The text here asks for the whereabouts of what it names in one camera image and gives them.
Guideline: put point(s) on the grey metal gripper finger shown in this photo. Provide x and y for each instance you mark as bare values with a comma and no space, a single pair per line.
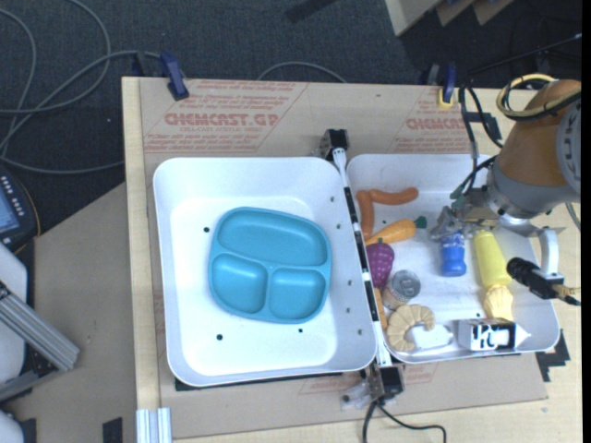
442,222
460,226

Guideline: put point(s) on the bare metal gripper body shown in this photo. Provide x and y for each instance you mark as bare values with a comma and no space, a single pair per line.
485,212

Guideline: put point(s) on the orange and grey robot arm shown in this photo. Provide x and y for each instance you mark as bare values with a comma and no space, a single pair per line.
531,155

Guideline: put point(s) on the blue bottle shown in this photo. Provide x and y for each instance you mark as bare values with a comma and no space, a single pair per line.
453,256

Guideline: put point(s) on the yellow bottle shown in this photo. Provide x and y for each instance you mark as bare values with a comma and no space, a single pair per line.
491,261

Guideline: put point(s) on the orange carrot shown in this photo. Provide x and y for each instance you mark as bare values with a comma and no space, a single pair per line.
394,232

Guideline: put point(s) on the orange sausage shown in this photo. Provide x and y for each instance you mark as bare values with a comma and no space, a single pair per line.
367,215
392,195

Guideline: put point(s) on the white plastic tray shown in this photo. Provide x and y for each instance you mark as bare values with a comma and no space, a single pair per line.
438,293
194,270

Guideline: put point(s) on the purple grapes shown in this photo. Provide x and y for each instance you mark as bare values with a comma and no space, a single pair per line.
381,263

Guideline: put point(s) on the small silver can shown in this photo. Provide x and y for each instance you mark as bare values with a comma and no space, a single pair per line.
402,289

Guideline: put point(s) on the thin black and white rod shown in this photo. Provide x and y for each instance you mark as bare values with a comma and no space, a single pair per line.
358,233

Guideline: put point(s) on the yellow shell-shaped biscuit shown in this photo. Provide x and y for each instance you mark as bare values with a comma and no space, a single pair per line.
498,302

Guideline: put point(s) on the small orange stick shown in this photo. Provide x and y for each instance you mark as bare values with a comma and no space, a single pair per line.
381,309

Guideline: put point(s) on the tan croissant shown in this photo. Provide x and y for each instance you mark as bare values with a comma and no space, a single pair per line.
401,323

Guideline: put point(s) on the black and white carton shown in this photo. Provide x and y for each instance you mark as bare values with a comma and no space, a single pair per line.
485,335

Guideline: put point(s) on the small white bottle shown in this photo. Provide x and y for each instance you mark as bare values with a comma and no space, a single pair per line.
431,338

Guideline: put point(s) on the blue divided plate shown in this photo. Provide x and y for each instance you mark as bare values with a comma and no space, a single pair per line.
270,266

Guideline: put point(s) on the brown cardboard board red print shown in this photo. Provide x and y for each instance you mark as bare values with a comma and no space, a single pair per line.
258,118

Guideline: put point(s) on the black cylinder on white bracket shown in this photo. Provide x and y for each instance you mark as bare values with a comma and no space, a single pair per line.
531,277

